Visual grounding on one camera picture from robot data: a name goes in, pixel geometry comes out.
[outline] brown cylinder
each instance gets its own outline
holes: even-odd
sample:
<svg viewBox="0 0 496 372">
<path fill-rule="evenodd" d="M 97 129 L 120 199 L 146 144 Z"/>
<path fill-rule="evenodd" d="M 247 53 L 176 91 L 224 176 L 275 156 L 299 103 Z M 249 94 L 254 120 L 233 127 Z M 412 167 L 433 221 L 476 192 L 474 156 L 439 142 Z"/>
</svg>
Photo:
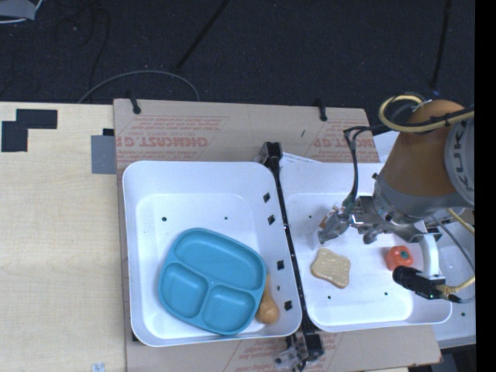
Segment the brown cylinder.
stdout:
<svg viewBox="0 0 496 372">
<path fill-rule="evenodd" d="M 463 109 L 455 102 L 436 100 L 415 110 L 409 123 Z M 451 126 L 428 133 L 400 133 L 384 165 L 384 179 L 407 195 L 436 197 L 456 192 L 444 165 L 444 146 Z"/>
</svg>

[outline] black pole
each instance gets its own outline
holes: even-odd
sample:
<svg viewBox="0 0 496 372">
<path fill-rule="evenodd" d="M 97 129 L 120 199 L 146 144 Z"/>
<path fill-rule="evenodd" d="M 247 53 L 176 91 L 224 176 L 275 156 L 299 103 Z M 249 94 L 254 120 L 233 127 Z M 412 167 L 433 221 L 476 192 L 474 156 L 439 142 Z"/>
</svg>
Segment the black pole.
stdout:
<svg viewBox="0 0 496 372">
<path fill-rule="evenodd" d="M 439 76 L 439 69 L 441 67 L 441 59 L 443 58 L 444 43 L 446 41 L 446 32 L 448 31 L 448 22 L 450 20 L 452 3 L 453 3 L 453 0 L 446 0 L 446 5 L 444 8 L 443 29 L 441 31 L 441 40 L 439 41 L 439 48 L 437 50 L 436 66 L 434 67 L 434 75 L 432 76 L 432 80 L 430 82 L 431 88 L 436 88 L 436 86 L 437 86 L 437 77 Z"/>
<path fill-rule="evenodd" d="M 196 37 L 195 41 L 193 44 L 189 47 L 188 51 L 184 54 L 184 56 L 179 60 L 177 65 L 174 67 L 175 71 L 178 72 L 181 67 L 184 65 L 184 62 L 190 57 L 190 55 L 193 53 L 197 45 L 202 41 L 203 37 L 207 34 L 207 32 L 210 30 L 212 25 L 215 23 L 217 18 L 222 14 L 222 11 L 226 8 L 226 6 L 229 4 L 231 0 L 223 0 L 221 5 L 217 8 L 217 10 L 214 12 L 214 15 L 210 18 L 210 20 L 207 22 L 205 27 L 201 30 L 201 32 L 198 34 Z"/>
</svg>

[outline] blue plate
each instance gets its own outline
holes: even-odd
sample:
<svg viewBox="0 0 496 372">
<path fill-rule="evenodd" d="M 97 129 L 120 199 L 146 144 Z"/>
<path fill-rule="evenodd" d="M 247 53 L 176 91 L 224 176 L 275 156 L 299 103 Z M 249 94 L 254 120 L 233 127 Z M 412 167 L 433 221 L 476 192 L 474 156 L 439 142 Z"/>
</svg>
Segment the blue plate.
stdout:
<svg viewBox="0 0 496 372">
<path fill-rule="evenodd" d="M 160 302 L 175 317 L 221 335 L 243 331 L 257 313 L 267 270 L 247 245 L 207 229 L 174 241 L 160 271 Z"/>
</svg>

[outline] toy bread slice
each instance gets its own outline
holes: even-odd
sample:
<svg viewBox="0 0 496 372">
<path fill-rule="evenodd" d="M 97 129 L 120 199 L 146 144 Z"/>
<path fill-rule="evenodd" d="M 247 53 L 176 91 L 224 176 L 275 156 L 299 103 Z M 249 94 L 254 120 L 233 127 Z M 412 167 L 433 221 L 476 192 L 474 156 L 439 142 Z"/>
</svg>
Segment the toy bread slice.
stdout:
<svg viewBox="0 0 496 372">
<path fill-rule="evenodd" d="M 345 288 L 350 282 L 350 264 L 347 257 L 321 248 L 310 270 L 314 276 L 327 280 L 338 288 Z"/>
</svg>

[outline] white tray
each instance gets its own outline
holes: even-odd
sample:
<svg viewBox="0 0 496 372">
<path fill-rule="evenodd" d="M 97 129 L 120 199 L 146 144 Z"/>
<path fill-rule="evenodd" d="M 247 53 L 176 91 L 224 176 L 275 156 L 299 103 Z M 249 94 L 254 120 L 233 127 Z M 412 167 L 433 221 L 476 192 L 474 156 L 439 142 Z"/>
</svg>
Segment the white tray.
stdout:
<svg viewBox="0 0 496 372">
<path fill-rule="evenodd" d="M 244 162 L 140 161 L 128 166 L 122 180 L 131 325 L 142 343 L 172 346 L 289 336 L 298 329 L 301 306 L 295 273 L 276 184 L 266 167 Z M 182 322 L 164 309 L 157 293 L 160 269 L 173 241 L 191 228 L 237 239 L 261 255 L 280 312 L 276 323 L 264 325 L 254 319 L 241 333 L 221 336 Z"/>
<path fill-rule="evenodd" d="M 373 173 L 383 164 L 359 164 L 359 195 L 371 195 Z M 353 185 L 353 165 L 293 163 L 281 170 L 281 186 L 298 261 L 308 317 L 322 330 L 342 332 L 386 326 L 434 324 L 446 321 L 452 305 L 424 299 L 396 284 L 384 255 L 396 245 L 407 246 L 413 267 L 422 269 L 420 246 L 392 234 L 364 244 L 353 227 L 336 239 L 320 244 L 316 230 L 334 205 L 340 207 Z M 325 247 L 351 261 L 350 283 L 344 289 L 313 276 L 310 266 Z"/>
</svg>

